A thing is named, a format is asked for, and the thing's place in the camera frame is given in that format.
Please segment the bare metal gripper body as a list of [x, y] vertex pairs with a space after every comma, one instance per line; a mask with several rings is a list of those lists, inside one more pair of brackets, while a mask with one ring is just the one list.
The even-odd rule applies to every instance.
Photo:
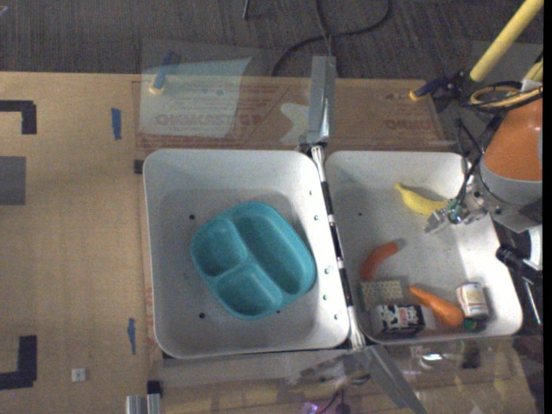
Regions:
[[468, 184], [448, 203], [448, 223], [470, 224], [479, 221], [484, 216], [499, 216], [503, 205], [485, 189]]

